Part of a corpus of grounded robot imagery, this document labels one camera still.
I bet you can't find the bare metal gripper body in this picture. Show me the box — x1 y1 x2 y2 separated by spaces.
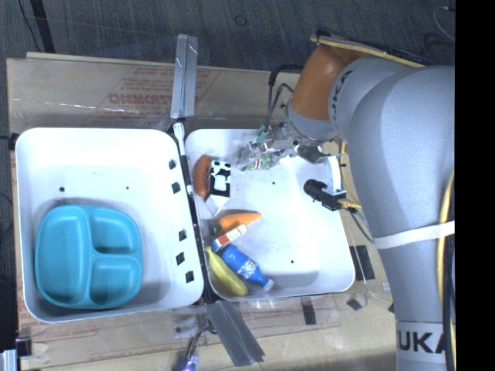
265 122 332 165

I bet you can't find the green and red small can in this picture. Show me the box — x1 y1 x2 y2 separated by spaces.
246 153 272 172

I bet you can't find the black and white carton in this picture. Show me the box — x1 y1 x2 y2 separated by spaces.
203 159 232 216

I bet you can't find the brown sausage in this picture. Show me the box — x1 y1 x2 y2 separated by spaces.
192 155 213 199

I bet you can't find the orange carrot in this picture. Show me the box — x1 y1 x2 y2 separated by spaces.
208 210 263 236

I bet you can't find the white plastic tray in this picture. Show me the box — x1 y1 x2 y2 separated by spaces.
14 127 205 324
184 128 356 303

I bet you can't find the white and orange small bottle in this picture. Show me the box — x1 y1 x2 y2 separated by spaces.
210 223 248 253

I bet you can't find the blue bottle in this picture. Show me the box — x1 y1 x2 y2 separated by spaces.
220 243 275 292

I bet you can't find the yellow banana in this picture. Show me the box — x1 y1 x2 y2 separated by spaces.
203 245 248 297

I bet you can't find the brown cardboard board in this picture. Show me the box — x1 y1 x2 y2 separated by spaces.
5 51 398 371

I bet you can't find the blue divided plate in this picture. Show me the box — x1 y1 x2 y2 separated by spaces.
34 204 144 310

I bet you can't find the black cylinder on white bracket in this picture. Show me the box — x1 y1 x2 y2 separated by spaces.
303 153 348 212

